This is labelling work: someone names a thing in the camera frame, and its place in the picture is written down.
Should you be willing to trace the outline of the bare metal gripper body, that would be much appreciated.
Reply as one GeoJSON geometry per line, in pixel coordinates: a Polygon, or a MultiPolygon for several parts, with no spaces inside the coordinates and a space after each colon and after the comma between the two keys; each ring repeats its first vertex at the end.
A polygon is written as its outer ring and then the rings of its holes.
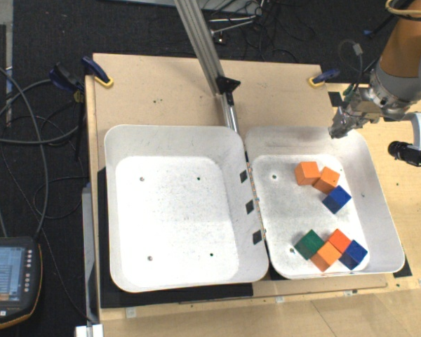
{"type": "Polygon", "coordinates": [[[356,123],[401,121],[412,101],[404,100],[385,88],[349,86],[343,93],[342,113],[356,123]]]}

